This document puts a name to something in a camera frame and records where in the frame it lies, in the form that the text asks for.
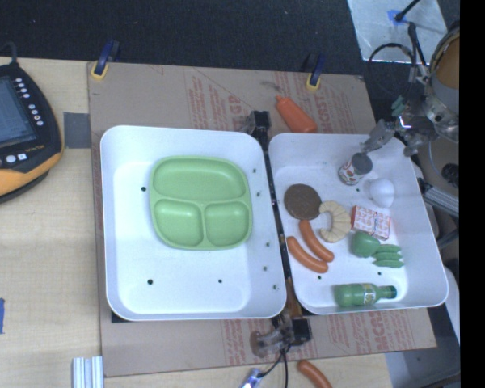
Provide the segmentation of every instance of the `beige ring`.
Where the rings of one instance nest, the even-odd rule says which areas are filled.
[[[324,201],[319,206],[320,213],[329,213],[332,217],[331,229],[320,229],[320,236],[328,243],[342,240],[352,228],[347,211],[335,201]]]

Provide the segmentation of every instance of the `red and white box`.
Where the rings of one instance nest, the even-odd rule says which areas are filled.
[[[390,237],[391,218],[378,211],[354,205],[351,223],[353,229],[364,231],[379,240],[387,240]]]

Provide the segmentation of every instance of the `green bottle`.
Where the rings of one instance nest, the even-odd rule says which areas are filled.
[[[352,283],[335,287],[336,303],[341,307],[372,305],[379,299],[397,296],[394,286],[376,286],[371,283]]]

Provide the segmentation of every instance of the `green plate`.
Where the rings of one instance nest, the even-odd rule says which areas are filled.
[[[157,235],[181,249],[229,249],[251,232],[250,188],[244,172],[222,158],[180,155],[159,160],[150,176]]]

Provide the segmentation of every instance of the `white tray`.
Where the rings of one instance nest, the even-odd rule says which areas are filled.
[[[229,250],[168,247],[150,216],[152,166],[173,155],[228,159],[251,191],[249,239]],[[116,126],[100,142],[108,303],[131,321],[271,318],[286,299],[276,223],[259,143],[245,133]]]
[[[340,242],[330,244],[321,240],[335,253],[335,259],[324,274],[312,272],[290,256],[298,301],[314,314],[438,306],[447,298],[448,282],[440,252],[413,165],[403,155],[402,142],[394,138],[381,149],[369,153],[373,170],[356,186],[350,187],[340,181],[338,168],[359,151],[359,143],[367,138],[367,135],[283,133],[275,136],[269,145],[276,198],[286,237],[295,236],[307,249],[298,220],[289,215],[282,202],[290,185],[305,183],[318,192],[322,201],[335,200],[349,213],[353,205],[362,205],[390,215],[390,237],[382,243],[402,248],[403,268],[378,268],[372,263],[373,257],[363,259],[351,252],[354,234],[351,230]],[[388,178],[394,183],[395,199],[388,209],[377,207],[363,192],[364,181],[376,178]],[[315,232],[320,227],[328,228],[330,216],[320,214],[311,225]],[[380,300],[372,306],[339,308],[334,299],[334,285],[359,282],[394,285],[398,296]]]

